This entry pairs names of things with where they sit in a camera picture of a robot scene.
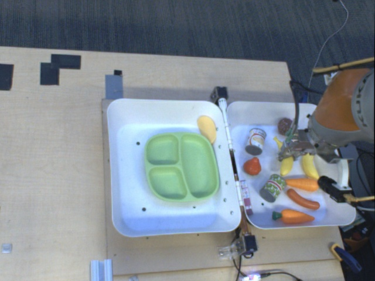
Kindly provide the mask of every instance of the tin can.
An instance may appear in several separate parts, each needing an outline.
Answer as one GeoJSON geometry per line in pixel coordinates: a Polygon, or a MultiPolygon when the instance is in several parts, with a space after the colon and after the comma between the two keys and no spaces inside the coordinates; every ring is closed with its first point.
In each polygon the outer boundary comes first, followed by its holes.
{"type": "Polygon", "coordinates": [[[253,128],[250,130],[247,146],[245,147],[246,152],[254,156],[261,154],[266,136],[267,134],[262,129],[253,128]]]}
{"type": "Polygon", "coordinates": [[[267,202],[273,203],[286,185],[287,184],[283,177],[277,174],[272,174],[264,187],[260,190],[259,195],[267,202]]]}

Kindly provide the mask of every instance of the toy sausage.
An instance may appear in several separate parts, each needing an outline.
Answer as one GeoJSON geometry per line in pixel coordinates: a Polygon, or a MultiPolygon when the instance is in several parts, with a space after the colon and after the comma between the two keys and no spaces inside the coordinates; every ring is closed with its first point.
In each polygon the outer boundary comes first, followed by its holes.
{"type": "Polygon", "coordinates": [[[287,195],[292,201],[294,201],[298,205],[300,205],[302,207],[305,207],[305,208],[308,208],[308,209],[317,210],[321,206],[316,201],[311,201],[311,200],[308,200],[308,199],[305,199],[305,198],[301,197],[294,189],[287,190],[287,195]]]}

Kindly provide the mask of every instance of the small green can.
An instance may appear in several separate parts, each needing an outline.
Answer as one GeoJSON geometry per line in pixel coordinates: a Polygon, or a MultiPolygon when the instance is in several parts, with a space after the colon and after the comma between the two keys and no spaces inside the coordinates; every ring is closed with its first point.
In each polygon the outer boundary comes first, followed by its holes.
{"type": "Polygon", "coordinates": [[[283,177],[277,174],[272,174],[264,187],[260,190],[259,194],[267,202],[273,203],[286,185],[287,184],[283,177]]]}

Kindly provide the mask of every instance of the wooden board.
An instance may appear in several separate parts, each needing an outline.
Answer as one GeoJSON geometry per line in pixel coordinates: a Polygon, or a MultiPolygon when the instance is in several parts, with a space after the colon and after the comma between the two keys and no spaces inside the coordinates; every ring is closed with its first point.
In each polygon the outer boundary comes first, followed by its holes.
{"type": "MultiPolygon", "coordinates": [[[[2,243],[13,244],[12,253],[0,253],[1,279],[88,280],[90,261],[115,253],[115,274],[231,265],[213,257],[231,234],[132,242],[111,234],[103,178],[105,75],[122,70],[126,97],[208,100],[215,86],[227,86],[229,101],[290,102],[285,63],[14,47],[0,47],[0,63],[14,64],[12,89],[0,91],[0,234],[2,243]],[[81,55],[81,69],[60,70],[59,86],[41,86],[40,63],[52,53],[81,55]],[[185,257],[171,259],[171,249],[185,257]]],[[[299,260],[330,259],[327,243],[339,240],[337,228],[306,236],[252,230],[260,250],[251,265],[274,262],[283,249],[299,260]],[[291,248],[286,242],[293,237],[298,245],[291,248]]]]}
{"type": "MultiPolygon", "coordinates": [[[[345,281],[341,264],[337,260],[307,261],[307,262],[285,262],[269,265],[243,266],[244,273],[275,272],[281,271],[291,273],[303,281],[345,281]]],[[[114,276],[114,281],[129,281],[134,275],[114,276]]],[[[235,281],[237,271],[232,265],[228,268],[183,270],[178,272],[147,273],[137,275],[139,281],[235,281]]],[[[270,276],[268,280],[292,281],[288,275],[270,276]]]]}

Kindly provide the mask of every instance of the yellow toy banana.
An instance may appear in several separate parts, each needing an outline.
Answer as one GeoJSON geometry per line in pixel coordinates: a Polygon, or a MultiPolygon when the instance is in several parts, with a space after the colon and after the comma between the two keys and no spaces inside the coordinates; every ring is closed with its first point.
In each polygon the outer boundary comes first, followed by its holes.
{"type": "Polygon", "coordinates": [[[319,179],[319,173],[314,165],[314,155],[305,154],[302,157],[302,168],[305,174],[315,180],[319,179]]]}
{"type": "MultiPolygon", "coordinates": [[[[282,147],[282,142],[276,136],[274,137],[274,140],[277,143],[277,146],[280,150],[281,147],[282,147]]],[[[293,168],[293,162],[294,162],[293,156],[290,156],[288,158],[284,158],[281,161],[281,167],[280,167],[280,175],[281,176],[285,176],[285,175],[289,174],[289,172],[293,168]]]]}

